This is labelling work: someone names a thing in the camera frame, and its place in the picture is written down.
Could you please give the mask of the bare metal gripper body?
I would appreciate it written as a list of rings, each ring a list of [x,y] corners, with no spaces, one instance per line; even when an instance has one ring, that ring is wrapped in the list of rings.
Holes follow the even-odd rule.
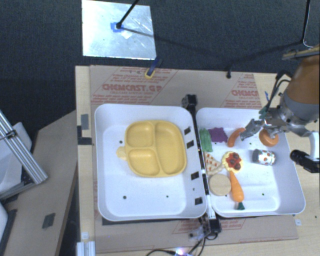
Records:
[[[308,137],[306,129],[308,122],[294,115],[285,107],[271,107],[268,109],[263,120],[263,128],[268,132],[270,128],[278,128],[280,133],[292,132],[300,137]]]

